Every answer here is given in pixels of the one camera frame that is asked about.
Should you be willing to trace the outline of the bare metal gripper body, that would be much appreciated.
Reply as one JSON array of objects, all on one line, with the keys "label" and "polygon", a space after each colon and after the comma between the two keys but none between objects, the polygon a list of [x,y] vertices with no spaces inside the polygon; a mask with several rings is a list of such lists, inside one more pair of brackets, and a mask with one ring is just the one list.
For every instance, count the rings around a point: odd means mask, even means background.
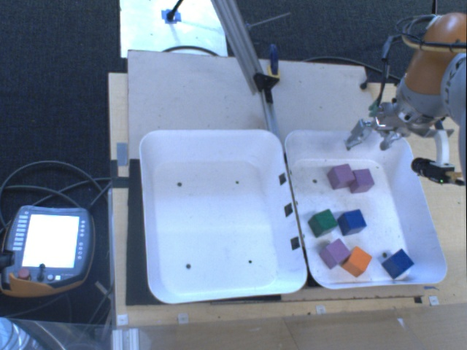
[{"label": "bare metal gripper body", "polygon": [[371,106],[371,117],[374,118],[372,127],[383,134],[395,134],[406,137],[414,133],[421,137],[428,137],[431,128],[444,119],[444,116],[429,116],[416,110],[402,100],[374,103]]}]

